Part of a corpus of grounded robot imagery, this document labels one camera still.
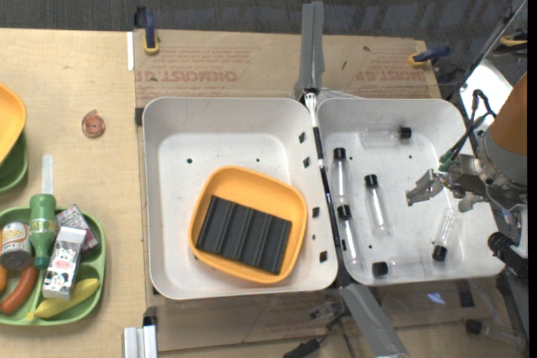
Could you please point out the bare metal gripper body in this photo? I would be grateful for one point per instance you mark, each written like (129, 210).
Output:
(466, 178)

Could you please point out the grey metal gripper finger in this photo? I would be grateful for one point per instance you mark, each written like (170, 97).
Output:
(470, 203)
(423, 188)

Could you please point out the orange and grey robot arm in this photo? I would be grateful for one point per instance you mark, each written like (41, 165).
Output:
(509, 117)

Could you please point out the white plastic tray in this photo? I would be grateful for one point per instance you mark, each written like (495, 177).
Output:
(411, 180)
(176, 188)

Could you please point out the clear plastic bottle black cap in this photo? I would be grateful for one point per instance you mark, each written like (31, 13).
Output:
(398, 267)
(350, 235)
(445, 230)
(340, 180)
(386, 136)
(376, 207)
(495, 333)

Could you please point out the black and white thin rod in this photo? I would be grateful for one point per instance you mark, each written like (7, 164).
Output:
(318, 140)

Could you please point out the orange plate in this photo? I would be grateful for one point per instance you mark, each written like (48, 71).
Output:
(8, 117)
(251, 184)

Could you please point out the black ribbed rectangular holder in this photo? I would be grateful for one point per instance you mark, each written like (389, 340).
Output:
(243, 232)

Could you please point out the brown cardboard board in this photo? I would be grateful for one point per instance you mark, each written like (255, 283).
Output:
(235, 67)

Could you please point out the pink round disc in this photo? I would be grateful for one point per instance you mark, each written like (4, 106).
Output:
(93, 124)

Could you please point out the green divided plate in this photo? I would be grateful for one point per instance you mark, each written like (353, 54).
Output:
(90, 260)

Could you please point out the pink packet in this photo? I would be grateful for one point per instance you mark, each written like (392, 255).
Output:
(77, 218)

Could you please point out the white cow print carton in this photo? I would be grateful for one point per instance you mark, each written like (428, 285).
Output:
(63, 264)

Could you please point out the yellow banana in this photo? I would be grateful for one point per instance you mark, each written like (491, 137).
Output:
(71, 299)

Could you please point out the green bottle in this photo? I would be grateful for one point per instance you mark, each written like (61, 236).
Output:
(42, 222)

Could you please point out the small can red label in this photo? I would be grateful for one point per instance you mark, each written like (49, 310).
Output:
(14, 243)

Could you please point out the brown sausage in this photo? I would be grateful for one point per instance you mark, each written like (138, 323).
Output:
(19, 291)

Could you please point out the orange carrot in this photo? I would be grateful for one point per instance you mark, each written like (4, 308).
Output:
(2, 278)

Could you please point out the black cylinder on white bracket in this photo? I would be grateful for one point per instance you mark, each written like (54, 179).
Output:
(505, 249)

